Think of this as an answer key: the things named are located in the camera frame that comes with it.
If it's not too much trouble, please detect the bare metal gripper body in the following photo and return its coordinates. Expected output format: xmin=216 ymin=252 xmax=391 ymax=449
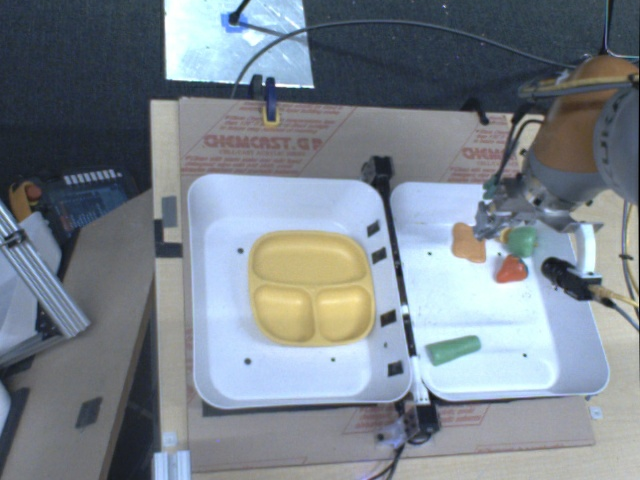
xmin=492 ymin=176 xmax=577 ymax=230

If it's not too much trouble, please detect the green toy pepper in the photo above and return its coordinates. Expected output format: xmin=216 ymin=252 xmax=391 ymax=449
xmin=501 ymin=225 xmax=540 ymax=259

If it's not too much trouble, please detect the orange flat toy food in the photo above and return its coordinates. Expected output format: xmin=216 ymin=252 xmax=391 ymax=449
xmin=452 ymin=221 xmax=487 ymax=264

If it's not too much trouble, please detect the red toy pepper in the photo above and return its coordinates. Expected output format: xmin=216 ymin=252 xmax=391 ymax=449
xmin=495 ymin=254 xmax=529 ymax=284

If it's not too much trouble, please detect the white plastic tray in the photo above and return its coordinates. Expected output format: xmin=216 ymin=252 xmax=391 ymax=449
xmin=389 ymin=181 xmax=612 ymax=402
xmin=187 ymin=173 xmax=414 ymax=411

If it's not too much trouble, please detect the thin black and white rod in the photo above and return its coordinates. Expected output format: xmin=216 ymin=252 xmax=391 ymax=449
xmin=378 ymin=180 xmax=426 ymax=403

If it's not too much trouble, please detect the brown cardboard board red print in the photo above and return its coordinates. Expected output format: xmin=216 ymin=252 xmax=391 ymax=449
xmin=178 ymin=96 xmax=597 ymax=474

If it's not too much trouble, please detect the green toy cucumber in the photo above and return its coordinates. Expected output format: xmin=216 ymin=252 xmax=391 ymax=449
xmin=425 ymin=335 xmax=482 ymax=368

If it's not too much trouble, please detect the yellow divided plate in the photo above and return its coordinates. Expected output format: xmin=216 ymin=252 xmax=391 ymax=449
xmin=247 ymin=230 xmax=377 ymax=348

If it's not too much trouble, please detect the black cylinder on white bracket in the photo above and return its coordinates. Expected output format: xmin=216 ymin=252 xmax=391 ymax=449
xmin=541 ymin=220 xmax=605 ymax=302

